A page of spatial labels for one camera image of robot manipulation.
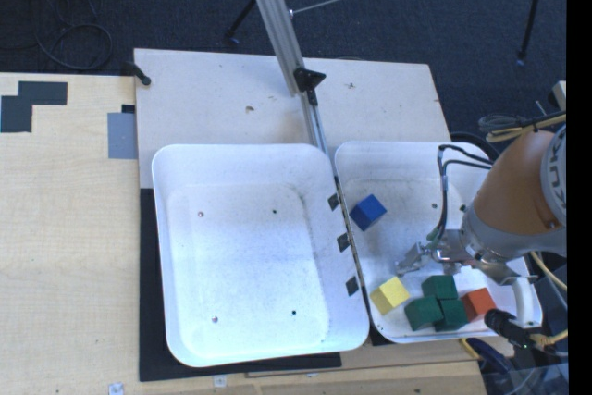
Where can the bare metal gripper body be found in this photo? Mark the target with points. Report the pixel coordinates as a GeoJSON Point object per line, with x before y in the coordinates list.
{"type": "Point", "coordinates": [455, 247]}

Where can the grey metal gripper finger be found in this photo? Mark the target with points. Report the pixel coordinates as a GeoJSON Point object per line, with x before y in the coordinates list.
{"type": "Point", "coordinates": [409, 266]}
{"type": "Point", "coordinates": [417, 251]}

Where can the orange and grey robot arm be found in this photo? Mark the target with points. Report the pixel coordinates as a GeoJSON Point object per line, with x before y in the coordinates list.
{"type": "Point", "coordinates": [513, 194]}

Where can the yellow cube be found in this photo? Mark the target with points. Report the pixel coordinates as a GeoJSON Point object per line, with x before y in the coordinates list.
{"type": "Point", "coordinates": [390, 295]}

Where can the green cube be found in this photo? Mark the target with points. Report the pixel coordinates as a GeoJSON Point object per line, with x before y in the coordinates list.
{"type": "Point", "coordinates": [423, 313]}
{"type": "Point", "coordinates": [439, 287]}
{"type": "Point", "coordinates": [453, 314]}

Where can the orange cube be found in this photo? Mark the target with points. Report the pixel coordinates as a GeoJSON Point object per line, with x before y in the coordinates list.
{"type": "Point", "coordinates": [478, 304]}

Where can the blue cube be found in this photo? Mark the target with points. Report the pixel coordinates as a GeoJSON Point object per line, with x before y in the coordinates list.
{"type": "Point", "coordinates": [368, 212]}

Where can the white plastic tray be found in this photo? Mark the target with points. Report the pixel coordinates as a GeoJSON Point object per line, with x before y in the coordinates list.
{"type": "Point", "coordinates": [250, 254]}
{"type": "Point", "coordinates": [407, 180]}

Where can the pale wood board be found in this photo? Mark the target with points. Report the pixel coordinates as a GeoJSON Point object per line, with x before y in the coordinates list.
{"type": "Point", "coordinates": [222, 102]}

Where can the black cylinder on white bracket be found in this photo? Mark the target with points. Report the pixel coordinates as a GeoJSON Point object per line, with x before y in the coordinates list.
{"type": "Point", "coordinates": [506, 326]}

